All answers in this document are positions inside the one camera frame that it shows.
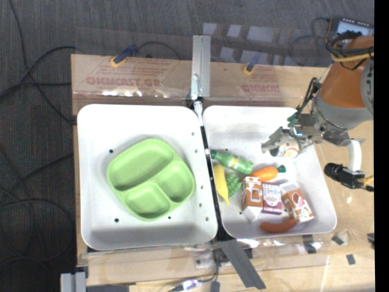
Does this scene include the green divided plate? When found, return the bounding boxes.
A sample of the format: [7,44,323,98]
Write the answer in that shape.
[106,137,196,222]

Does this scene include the yellow banana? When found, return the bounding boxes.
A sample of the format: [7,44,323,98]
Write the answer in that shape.
[213,164,232,206]

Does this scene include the pink and purple carton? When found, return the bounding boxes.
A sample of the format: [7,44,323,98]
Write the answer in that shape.
[261,182,284,215]

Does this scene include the green grapes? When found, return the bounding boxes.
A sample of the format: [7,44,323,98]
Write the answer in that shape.
[226,173,244,198]

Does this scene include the white and orange small can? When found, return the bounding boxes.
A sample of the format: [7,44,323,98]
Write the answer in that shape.
[269,138,301,159]

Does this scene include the green plastic bottle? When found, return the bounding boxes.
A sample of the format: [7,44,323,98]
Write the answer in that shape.
[210,149,255,176]

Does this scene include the black cylinder on white bracket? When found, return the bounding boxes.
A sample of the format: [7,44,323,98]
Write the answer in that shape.
[323,138,367,190]

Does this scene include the red-brown sausage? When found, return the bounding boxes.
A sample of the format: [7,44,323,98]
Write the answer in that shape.
[260,218,297,234]

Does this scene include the white plastic tray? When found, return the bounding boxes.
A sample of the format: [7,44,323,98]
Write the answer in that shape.
[202,105,337,240]
[76,103,219,251]

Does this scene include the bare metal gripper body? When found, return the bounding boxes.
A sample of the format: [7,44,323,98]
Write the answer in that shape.
[287,113,351,147]

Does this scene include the brown cardboard board red print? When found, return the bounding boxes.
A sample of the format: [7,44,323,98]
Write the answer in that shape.
[70,53,375,287]

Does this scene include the orange carrot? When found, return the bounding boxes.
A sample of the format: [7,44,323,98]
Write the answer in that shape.
[249,164,287,183]

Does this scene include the brown and white carton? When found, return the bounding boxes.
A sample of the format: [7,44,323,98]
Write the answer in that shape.
[241,176,264,223]
[281,183,315,224]

